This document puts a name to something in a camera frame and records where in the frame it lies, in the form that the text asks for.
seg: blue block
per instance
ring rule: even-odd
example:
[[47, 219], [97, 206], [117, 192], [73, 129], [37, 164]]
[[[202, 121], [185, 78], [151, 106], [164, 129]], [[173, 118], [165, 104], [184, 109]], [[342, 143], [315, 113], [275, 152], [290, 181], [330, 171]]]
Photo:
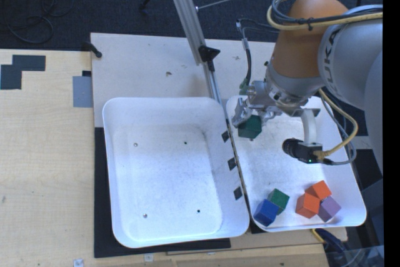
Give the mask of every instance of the blue block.
[[265, 227], [269, 226], [276, 218], [278, 213], [279, 206], [269, 201], [268, 199], [264, 199], [257, 206], [256, 211], [253, 216], [256, 221], [263, 224]]

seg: aluminum extrusion bar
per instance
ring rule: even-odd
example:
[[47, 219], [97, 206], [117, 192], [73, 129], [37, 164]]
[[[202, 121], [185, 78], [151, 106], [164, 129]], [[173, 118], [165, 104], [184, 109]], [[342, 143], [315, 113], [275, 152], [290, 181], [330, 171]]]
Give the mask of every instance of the aluminum extrusion bar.
[[214, 72], [209, 70], [208, 64], [203, 62], [200, 57], [199, 48], [200, 46], [206, 45], [203, 31], [200, 26], [198, 14], [193, 0], [173, 0], [179, 18], [181, 20], [182, 27], [184, 29], [187, 40], [197, 65], [202, 64], [204, 73], [208, 83], [208, 90], [212, 98], [221, 103], [221, 97], [219, 95], [218, 87], [216, 84], [216, 78]]

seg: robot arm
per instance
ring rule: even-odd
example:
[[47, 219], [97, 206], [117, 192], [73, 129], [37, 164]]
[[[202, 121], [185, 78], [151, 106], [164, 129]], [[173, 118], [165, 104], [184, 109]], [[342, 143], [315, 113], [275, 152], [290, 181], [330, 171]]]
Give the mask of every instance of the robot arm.
[[[274, 52], [264, 80], [253, 81], [246, 100], [238, 101], [232, 124], [238, 127], [246, 122], [254, 110], [262, 123], [282, 113], [302, 116], [308, 99], [317, 92], [323, 94], [321, 88], [326, 87], [341, 101], [365, 111], [371, 144], [383, 171], [379, 85], [382, 84], [383, 7], [348, 10], [337, 0], [294, 0], [285, 16], [279, 6], [286, 1], [274, 0], [268, 10], [270, 25], [280, 29]], [[308, 126], [309, 117], [303, 116], [302, 120]], [[315, 148], [315, 141], [309, 142], [308, 138], [304, 142], [285, 142], [283, 149], [299, 160], [305, 158], [296, 155], [306, 153], [307, 158], [310, 156], [307, 152], [322, 160], [326, 153]]]

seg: block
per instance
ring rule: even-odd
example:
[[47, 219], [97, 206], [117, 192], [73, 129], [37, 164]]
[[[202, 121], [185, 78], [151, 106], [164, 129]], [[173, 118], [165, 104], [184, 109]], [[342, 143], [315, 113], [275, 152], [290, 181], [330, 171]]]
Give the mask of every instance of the block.
[[328, 196], [321, 201], [321, 204], [319, 205], [318, 216], [326, 223], [334, 215], [336, 215], [341, 208], [342, 207], [336, 202], [335, 199], [333, 199], [331, 196]]
[[315, 183], [312, 186], [308, 187], [306, 189], [306, 193], [319, 198], [319, 200], [324, 200], [328, 196], [332, 195], [332, 192], [325, 183], [325, 180], [321, 180], [318, 183]]
[[296, 212], [306, 218], [312, 218], [318, 214], [320, 202], [318, 197], [304, 193], [297, 199]]
[[268, 200], [279, 207], [277, 214], [281, 214], [288, 204], [289, 196], [279, 189], [272, 190], [268, 195]]
[[261, 126], [261, 118], [255, 114], [252, 114], [247, 121], [241, 123], [237, 127], [237, 135], [239, 137], [254, 139], [261, 132]]
[[275, 220], [278, 209], [279, 207], [276, 204], [268, 199], [264, 199], [257, 206], [253, 217], [256, 221], [267, 227]]

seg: black mat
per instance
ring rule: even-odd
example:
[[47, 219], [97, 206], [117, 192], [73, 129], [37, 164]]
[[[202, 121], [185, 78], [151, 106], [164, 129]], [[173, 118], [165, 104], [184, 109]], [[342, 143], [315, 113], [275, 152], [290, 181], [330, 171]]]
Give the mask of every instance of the black mat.
[[229, 238], [187, 243], [168, 244], [132, 249], [121, 245], [114, 237], [111, 225], [111, 205], [107, 172], [106, 144], [104, 128], [94, 129], [94, 257], [105, 258], [129, 254], [157, 253], [162, 251], [185, 251], [230, 248]]

